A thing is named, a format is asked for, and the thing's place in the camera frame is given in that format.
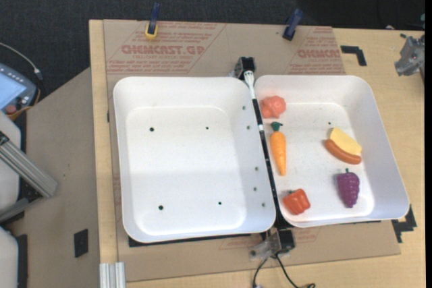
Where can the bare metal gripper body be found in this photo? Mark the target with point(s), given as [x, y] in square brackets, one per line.
[411, 57]

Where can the toy sausage in yellow bun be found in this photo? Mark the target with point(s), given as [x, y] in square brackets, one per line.
[344, 146]

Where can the white plastic tray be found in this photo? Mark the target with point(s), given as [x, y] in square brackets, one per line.
[314, 158]
[189, 162]

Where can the purple toy grapes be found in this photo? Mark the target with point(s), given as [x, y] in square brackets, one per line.
[348, 188]

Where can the orange toy carrot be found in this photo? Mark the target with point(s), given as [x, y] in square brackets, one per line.
[278, 148]

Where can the thin black and white rod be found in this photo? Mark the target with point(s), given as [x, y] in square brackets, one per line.
[262, 135]

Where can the orange toy bell pepper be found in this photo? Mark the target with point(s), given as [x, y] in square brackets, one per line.
[296, 201]

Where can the brown cardboard board red print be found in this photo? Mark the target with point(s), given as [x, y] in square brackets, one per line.
[209, 259]

